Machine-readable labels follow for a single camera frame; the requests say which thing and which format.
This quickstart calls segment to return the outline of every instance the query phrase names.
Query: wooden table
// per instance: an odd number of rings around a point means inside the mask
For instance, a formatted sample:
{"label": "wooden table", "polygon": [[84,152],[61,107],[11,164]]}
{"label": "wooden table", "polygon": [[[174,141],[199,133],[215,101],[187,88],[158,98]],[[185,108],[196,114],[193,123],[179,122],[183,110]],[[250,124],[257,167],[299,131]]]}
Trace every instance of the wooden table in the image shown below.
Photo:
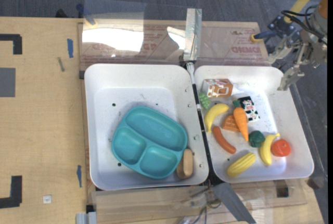
{"label": "wooden table", "polygon": [[[0,34],[20,34],[23,45],[22,55],[13,55],[12,42],[0,41],[0,68],[16,68],[15,97],[0,97],[0,198],[10,197],[11,177],[22,176],[22,203],[1,208],[0,223],[75,223],[76,213],[85,212],[81,22],[0,17]],[[73,40],[73,58],[67,39]],[[302,184],[305,204],[253,210],[254,218],[258,223],[323,223],[313,190]],[[43,202],[46,195],[51,203]],[[230,213],[208,215],[208,223],[221,221],[234,219]]]}

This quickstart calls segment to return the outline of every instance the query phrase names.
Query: black tape marking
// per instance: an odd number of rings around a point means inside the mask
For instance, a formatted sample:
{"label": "black tape marking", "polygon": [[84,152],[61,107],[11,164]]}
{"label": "black tape marking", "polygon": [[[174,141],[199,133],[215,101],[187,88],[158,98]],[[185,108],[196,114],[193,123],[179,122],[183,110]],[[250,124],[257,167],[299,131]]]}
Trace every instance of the black tape marking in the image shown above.
{"label": "black tape marking", "polygon": [[12,176],[10,197],[0,198],[0,208],[18,207],[22,203],[22,176]]}
{"label": "black tape marking", "polygon": [[196,105],[199,105],[200,101],[199,101],[199,96],[198,96],[198,91],[197,91],[197,85],[192,84],[192,87],[193,87],[193,93],[194,93],[194,99],[196,101]]}
{"label": "black tape marking", "polygon": [[0,68],[0,97],[15,97],[15,68]]}
{"label": "black tape marking", "polygon": [[84,80],[85,71],[79,71],[79,79]]}
{"label": "black tape marking", "polygon": [[12,41],[13,55],[22,55],[22,36],[19,34],[0,34],[0,41]]}
{"label": "black tape marking", "polygon": [[277,197],[288,197],[289,189],[285,180],[274,180]]}

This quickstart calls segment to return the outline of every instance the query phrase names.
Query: metal bracket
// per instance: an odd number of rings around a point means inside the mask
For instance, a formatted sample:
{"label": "metal bracket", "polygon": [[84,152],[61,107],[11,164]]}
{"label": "metal bracket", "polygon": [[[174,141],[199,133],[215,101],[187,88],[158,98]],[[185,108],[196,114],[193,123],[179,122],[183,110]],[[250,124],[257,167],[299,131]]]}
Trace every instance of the metal bracket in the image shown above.
{"label": "metal bracket", "polygon": [[300,78],[304,76],[305,74],[301,72],[300,68],[298,67],[289,68],[282,77],[281,84],[277,90],[283,90],[283,91],[287,90],[290,85],[296,83]]}
{"label": "metal bracket", "polygon": [[268,62],[273,64],[278,59],[283,59],[292,51],[292,47],[289,44],[289,38],[283,38],[279,44],[275,47],[273,53],[268,57]]}
{"label": "metal bracket", "polygon": [[97,224],[96,212],[77,213],[75,216],[75,224]]}
{"label": "metal bracket", "polygon": [[269,25],[268,29],[276,32],[276,34],[281,37],[287,37],[296,31],[295,26],[291,23],[286,23],[282,16],[277,16]]}
{"label": "metal bracket", "polygon": [[184,61],[197,60],[201,43],[202,10],[188,8],[185,28]]}

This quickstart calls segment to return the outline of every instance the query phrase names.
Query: wooden board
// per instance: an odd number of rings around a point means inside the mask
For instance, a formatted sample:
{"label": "wooden board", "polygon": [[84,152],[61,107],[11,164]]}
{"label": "wooden board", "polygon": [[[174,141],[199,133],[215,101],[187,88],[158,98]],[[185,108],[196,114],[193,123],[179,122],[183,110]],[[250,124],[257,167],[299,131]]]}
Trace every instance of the wooden board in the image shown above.
{"label": "wooden board", "polygon": [[[306,184],[306,180],[288,180],[287,185],[289,186],[290,197],[274,197],[276,193],[273,182],[263,182],[256,184],[256,188],[253,189],[253,184],[237,184],[233,185],[236,193],[241,196],[245,206],[248,208],[250,214],[255,219],[257,224],[324,224],[323,218],[321,216],[321,211],[316,201],[313,190]],[[186,197],[187,193],[177,192],[176,190],[170,190],[165,193],[168,198],[169,203],[163,204],[162,201],[154,201],[151,203],[150,207],[145,207],[149,204],[146,203],[147,196],[142,191],[137,191],[137,195],[140,194],[142,202],[139,202],[139,198],[135,195],[130,200],[129,204],[126,204],[125,200],[128,194],[124,196],[119,196],[119,194],[114,194],[114,197],[118,199],[116,203],[115,200],[109,194],[106,196],[97,197],[97,220],[98,223],[110,224],[110,223],[126,223],[126,224],[178,224],[184,216],[187,216],[191,222],[197,218],[197,214],[191,215],[190,213],[195,212],[194,208],[189,205],[193,201],[194,204],[198,202],[195,196],[192,198]],[[156,198],[156,194],[149,194],[151,197]],[[189,201],[182,201],[180,196],[183,198],[192,199]],[[129,214],[125,214],[122,209],[127,208]],[[137,214],[137,219],[142,219],[143,217],[150,217],[151,220],[146,219],[145,221],[134,221],[130,220],[131,216]],[[158,216],[169,216],[165,219],[158,219]],[[204,214],[197,222],[198,224],[204,224]],[[220,224],[220,223],[230,223],[230,224],[246,224],[245,221],[236,221],[235,217],[225,208],[222,204],[217,209],[208,208],[207,213],[207,223],[208,224]]]}
{"label": "wooden board", "polygon": [[[85,211],[80,21],[0,17],[0,33],[23,41],[23,55],[12,54],[12,42],[0,42],[0,67],[16,68],[16,96],[0,98],[0,197],[9,197],[11,176],[22,175],[23,182],[20,207],[0,209],[1,223],[75,223]],[[43,204],[49,194],[52,202]]]}

